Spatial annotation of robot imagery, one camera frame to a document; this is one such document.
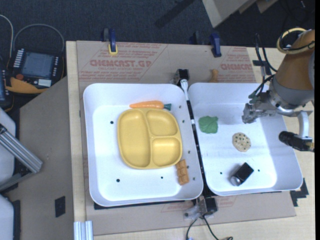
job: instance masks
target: white cable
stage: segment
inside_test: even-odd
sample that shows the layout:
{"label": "white cable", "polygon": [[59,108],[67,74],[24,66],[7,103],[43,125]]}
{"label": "white cable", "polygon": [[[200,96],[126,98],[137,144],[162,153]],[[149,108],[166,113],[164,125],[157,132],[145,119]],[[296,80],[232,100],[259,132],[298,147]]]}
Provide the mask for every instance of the white cable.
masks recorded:
{"label": "white cable", "polygon": [[10,27],[11,27],[11,42],[10,42],[10,52],[9,52],[9,56],[11,58],[12,46],[13,46],[13,42],[14,42],[14,26],[12,25],[11,21],[6,16],[0,14],[0,17],[2,17],[5,20],[7,20],[9,22],[9,24],[10,24]]}

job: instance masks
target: black floor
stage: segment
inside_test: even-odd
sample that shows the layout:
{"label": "black floor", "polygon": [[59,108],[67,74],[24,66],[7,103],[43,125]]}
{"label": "black floor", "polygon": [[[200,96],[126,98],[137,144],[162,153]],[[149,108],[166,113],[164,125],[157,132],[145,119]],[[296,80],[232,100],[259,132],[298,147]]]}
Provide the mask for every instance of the black floor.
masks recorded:
{"label": "black floor", "polygon": [[[259,33],[265,47],[275,47],[279,35],[290,28],[315,28],[315,0],[279,0],[264,13],[254,4],[215,29],[202,0],[0,0],[15,34],[31,24],[47,24],[61,32],[65,41],[99,41],[103,28],[114,28],[121,42],[187,44],[198,31],[204,42],[218,32],[221,44],[253,46]],[[9,59],[11,29],[0,17],[0,56]],[[57,33],[45,27],[29,28],[16,39],[16,47],[60,50]],[[30,97],[19,97],[20,105]]]}

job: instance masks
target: cookie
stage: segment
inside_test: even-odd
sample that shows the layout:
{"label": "cookie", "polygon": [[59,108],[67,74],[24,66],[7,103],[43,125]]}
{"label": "cookie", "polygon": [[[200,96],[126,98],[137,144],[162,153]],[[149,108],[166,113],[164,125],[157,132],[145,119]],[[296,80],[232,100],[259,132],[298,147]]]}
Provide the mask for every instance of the cookie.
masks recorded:
{"label": "cookie", "polygon": [[251,147],[250,138],[242,132],[237,132],[232,136],[232,144],[240,152],[247,152]]}

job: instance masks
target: white tray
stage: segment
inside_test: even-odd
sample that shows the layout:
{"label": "white tray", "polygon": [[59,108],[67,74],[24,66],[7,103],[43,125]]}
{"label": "white tray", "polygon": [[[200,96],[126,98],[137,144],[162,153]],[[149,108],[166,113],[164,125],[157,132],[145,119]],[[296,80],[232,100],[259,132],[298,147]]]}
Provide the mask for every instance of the white tray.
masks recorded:
{"label": "white tray", "polygon": [[[117,139],[119,115],[129,105],[159,100],[172,104],[182,139],[182,158],[190,182],[179,185],[175,166],[134,169],[121,159]],[[183,91],[173,84],[94,83],[83,93],[88,148],[89,190],[105,207],[192,200],[203,190],[203,179]]]}
{"label": "white tray", "polygon": [[[279,133],[287,130],[283,117],[261,117],[249,124],[242,121],[248,96],[258,86],[195,83],[189,88],[206,182],[219,196],[295,190],[303,182],[294,150],[279,141]],[[217,133],[201,132],[198,121],[204,116],[218,117]],[[238,151],[232,144],[232,136],[238,132],[251,140],[247,152]],[[245,162],[254,172],[240,186],[232,185],[231,175]]]}

